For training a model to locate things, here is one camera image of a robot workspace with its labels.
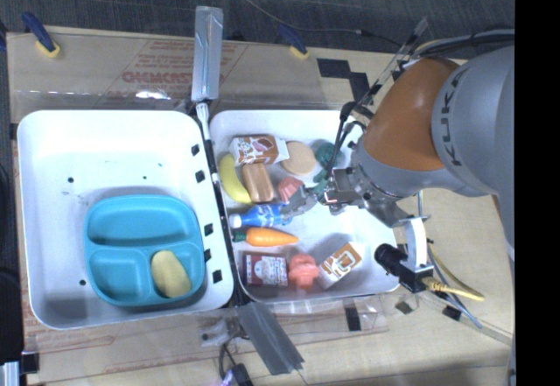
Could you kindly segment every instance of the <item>carrot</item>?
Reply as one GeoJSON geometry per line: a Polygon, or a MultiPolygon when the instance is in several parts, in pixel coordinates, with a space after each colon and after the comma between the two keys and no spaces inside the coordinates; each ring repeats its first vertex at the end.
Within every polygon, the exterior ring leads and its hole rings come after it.
{"type": "Polygon", "coordinates": [[[299,238],[274,228],[249,228],[247,232],[234,232],[234,242],[247,242],[261,248],[282,246],[298,242],[299,238]]]}

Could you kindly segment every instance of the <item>white and brown carton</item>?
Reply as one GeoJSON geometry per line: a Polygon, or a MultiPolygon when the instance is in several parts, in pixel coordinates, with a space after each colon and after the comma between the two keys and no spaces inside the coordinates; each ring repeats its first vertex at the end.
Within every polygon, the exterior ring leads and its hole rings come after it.
{"type": "Polygon", "coordinates": [[[326,290],[348,272],[360,265],[365,248],[357,242],[347,242],[319,266],[317,282],[326,290]]]}
{"type": "Polygon", "coordinates": [[[275,164],[290,157],[286,141],[268,135],[235,137],[229,152],[235,165],[275,164]]]}

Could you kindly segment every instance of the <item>blue divided plate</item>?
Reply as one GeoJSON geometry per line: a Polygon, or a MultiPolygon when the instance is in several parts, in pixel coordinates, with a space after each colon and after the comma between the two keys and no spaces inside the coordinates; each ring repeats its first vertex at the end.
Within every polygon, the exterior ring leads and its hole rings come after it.
{"type": "Polygon", "coordinates": [[[83,227],[89,281],[110,304],[144,306],[188,298],[205,275],[200,226],[185,202],[165,195],[138,194],[100,200],[87,212],[83,227]],[[191,279],[192,289],[167,298],[151,276],[151,258],[171,250],[191,279]]]}

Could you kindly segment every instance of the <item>blue bottle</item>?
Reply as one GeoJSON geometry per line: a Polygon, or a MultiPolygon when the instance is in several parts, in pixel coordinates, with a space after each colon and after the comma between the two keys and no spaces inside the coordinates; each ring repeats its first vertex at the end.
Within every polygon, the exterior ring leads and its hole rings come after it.
{"type": "Polygon", "coordinates": [[[272,226],[288,224],[291,214],[282,213],[283,204],[259,204],[249,209],[245,214],[229,215],[229,226],[240,228],[241,226],[256,226],[270,228],[272,226]]]}

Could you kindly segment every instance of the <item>yellow potato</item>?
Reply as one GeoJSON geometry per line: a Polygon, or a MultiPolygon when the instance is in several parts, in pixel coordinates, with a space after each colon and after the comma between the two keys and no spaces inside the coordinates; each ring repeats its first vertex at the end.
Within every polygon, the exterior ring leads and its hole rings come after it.
{"type": "Polygon", "coordinates": [[[170,250],[160,250],[151,258],[151,275],[156,287],[167,298],[187,294],[193,287],[185,268],[170,250]]]}

